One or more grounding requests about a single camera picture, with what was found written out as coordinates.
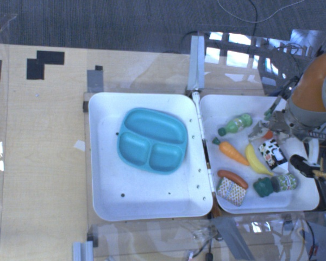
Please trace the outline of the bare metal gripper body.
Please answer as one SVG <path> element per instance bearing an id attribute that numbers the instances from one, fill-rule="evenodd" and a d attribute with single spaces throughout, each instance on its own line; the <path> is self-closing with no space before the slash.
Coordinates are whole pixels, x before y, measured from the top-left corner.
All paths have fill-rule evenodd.
<path id="1" fill-rule="evenodd" d="M 278 141 L 285 141 L 289 138 L 294 138 L 290 122 L 291 120 L 287 119 L 286 110 L 276 110 L 268 120 L 268 128 L 273 132 Z"/>

